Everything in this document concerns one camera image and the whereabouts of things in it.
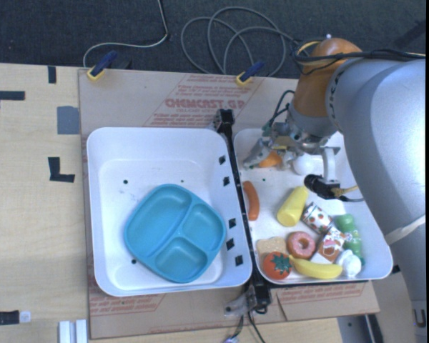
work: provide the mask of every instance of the green bottle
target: green bottle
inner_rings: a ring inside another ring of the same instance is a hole
[[[355,256],[359,257],[362,265],[364,265],[364,259],[361,252],[362,242],[353,216],[351,214],[344,214],[336,217],[335,226],[347,237],[343,244],[344,248],[350,249]]]

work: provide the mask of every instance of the yellow banana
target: yellow banana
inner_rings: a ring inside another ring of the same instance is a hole
[[[297,272],[308,277],[332,279],[337,278],[343,272],[342,266],[338,264],[315,263],[306,259],[294,258],[292,255],[289,256],[289,259]]]

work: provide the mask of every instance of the white tray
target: white tray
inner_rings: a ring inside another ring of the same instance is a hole
[[[282,226],[276,218],[276,213],[290,192],[297,186],[303,185],[305,175],[297,175],[293,170],[278,170],[276,167],[245,169],[243,160],[248,156],[257,140],[261,137],[260,129],[244,129],[234,138],[235,153],[237,155],[238,169],[242,182],[249,180],[256,188],[260,200],[260,213],[256,221],[249,221],[252,243],[256,245],[257,240],[269,239],[271,237],[285,238],[290,232],[305,231],[315,240],[318,234],[303,222],[298,222],[294,227]],[[342,188],[355,185],[350,165],[345,153],[343,138],[341,134],[332,136],[327,146],[340,147],[335,156],[336,175]],[[314,169],[312,174],[323,175],[322,157],[314,156]],[[359,191],[347,194],[352,199],[362,198]],[[383,233],[380,231],[373,215],[370,213],[365,202],[342,202],[338,200],[324,200],[316,194],[309,192],[307,204],[315,202],[331,216],[350,213],[354,216],[360,237],[363,242],[363,256],[365,266],[354,278],[340,276],[337,279],[313,279],[302,276],[295,271],[281,280],[270,279],[262,274],[265,279],[274,284],[311,284],[327,282],[352,282],[356,280],[382,279],[389,275],[393,268],[393,258],[389,246],[386,244]],[[255,250],[257,266],[260,265],[259,256]]]
[[[140,294],[235,287],[252,261],[225,140],[209,129],[101,128],[87,140],[94,273],[107,294]],[[127,217],[151,190],[178,184],[216,209],[227,236],[205,273],[180,284],[137,262],[124,243]]]

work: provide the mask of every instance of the blue clamp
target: blue clamp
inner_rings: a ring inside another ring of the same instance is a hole
[[[111,63],[117,58],[117,52],[116,51],[110,51],[108,52],[103,58],[99,61],[97,65],[92,67],[87,72],[87,77],[89,77],[92,81],[96,81],[100,79],[103,74],[105,73],[105,70]]]
[[[263,62],[261,61],[256,62],[247,71],[244,71],[239,76],[237,76],[237,78],[235,79],[235,82],[240,86],[246,85],[249,81],[251,81],[251,76],[254,76],[255,74],[257,74],[262,67],[264,67]]]

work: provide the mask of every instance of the wooden table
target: wooden table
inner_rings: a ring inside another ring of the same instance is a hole
[[[0,64],[0,312],[31,312],[31,322],[0,326],[0,342],[57,342],[58,322],[88,319],[87,258],[78,134],[57,133],[56,109],[79,106],[78,68]],[[49,157],[73,183],[49,181]],[[337,319],[261,324],[266,342],[341,343]],[[233,328],[156,334],[102,342],[223,342]],[[258,342],[250,326],[241,342]]]

